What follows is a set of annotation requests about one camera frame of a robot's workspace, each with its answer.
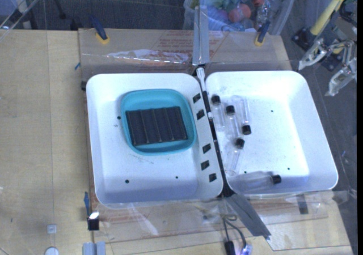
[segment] wooden surface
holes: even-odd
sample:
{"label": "wooden surface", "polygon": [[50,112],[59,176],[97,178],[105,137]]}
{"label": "wooden surface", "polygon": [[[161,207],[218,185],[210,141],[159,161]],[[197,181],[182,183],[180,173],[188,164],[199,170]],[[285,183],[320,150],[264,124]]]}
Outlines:
{"label": "wooden surface", "polygon": [[[280,37],[273,44],[285,54]],[[12,31],[0,43],[0,254],[43,254],[52,245],[82,254],[93,239],[83,203],[89,177],[79,62],[77,32]],[[253,254],[352,254],[333,195],[320,194],[321,208],[311,206],[322,213],[306,220],[262,212],[269,242],[242,228]],[[55,234],[47,234],[49,224]],[[238,234],[231,237],[239,246]],[[106,254],[225,254],[223,238],[215,231],[109,241]]]}

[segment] plastic bottle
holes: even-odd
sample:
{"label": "plastic bottle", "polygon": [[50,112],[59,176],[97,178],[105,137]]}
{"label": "plastic bottle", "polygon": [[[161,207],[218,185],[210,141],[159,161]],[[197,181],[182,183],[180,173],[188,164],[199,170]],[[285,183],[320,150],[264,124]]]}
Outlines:
{"label": "plastic bottle", "polygon": [[221,103],[221,98],[217,95],[212,97],[212,113],[214,128],[216,131],[225,130],[225,117],[223,111],[223,105]]}
{"label": "plastic bottle", "polygon": [[238,174],[243,146],[244,140],[242,138],[237,138],[233,143],[226,147],[223,164],[227,175],[235,176]]}
{"label": "plastic bottle", "polygon": [[234,106],[229,105],[226,107],[226,122],[227,122],[227,136],[235,141],[238,137],[241,137],[241,131],[238,123],[238,118]]}
{"label": "plastic bottle", "polygon": [[248,100],[245,97],[234,95],[232,96],[232,102],[237,109],[237,117],[240,122],[240,129],[243,135],[250,135],[251,131],[251,116],[250,106]]}
{"label": "plastic bottle", "polygon": [[235,176],[239,189],[247,192],[250,190],[268,189],[281,182],[281,176],[271,175],[268,172],[256,171]]}

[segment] transparent plastic bottle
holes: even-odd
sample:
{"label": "transparent plastic bottle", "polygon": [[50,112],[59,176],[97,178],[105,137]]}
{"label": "transparent plastic bottle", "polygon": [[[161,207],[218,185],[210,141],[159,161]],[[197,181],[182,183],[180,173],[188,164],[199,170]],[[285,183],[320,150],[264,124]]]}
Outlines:
{"label": "transparent plastic bottle", "polygon": [[240,122],[240,129],[243,135],[250,135],[251,131],[251,116],[250,106],[246,97],[234,95],[232,96],[232,102],[237,109],[237,117]]}
{"label": "transparent plastic bottle", "polygon": [[242,138],[237,138],[233,143],[227,145],[223,162],[227,175],[235,176],[238,174],[243,146],[244,140]]}
{"label": "transparent plastic bottle", "polygon": [[242,136],[240,131],[238,118],[233,105],[226,107],[226,122],[227,122],[227,137],[235,141],[238,137]]}
{"label": "transparent plastic bottle", "polygon": [[243,173],[235,176],[235,181],[239,184],[239,189],[247,192],[250,190],[268,189],[281,182],[281,176],[271,175],[268,172],[256,171]]}
{"label": "transparent plastic bottle", "polygon": [[212,97],[212,113],[214,128],[216,131],[225,130],[225,115],[223,111],[223,105],[221,103],[221,98],[218,95]]}

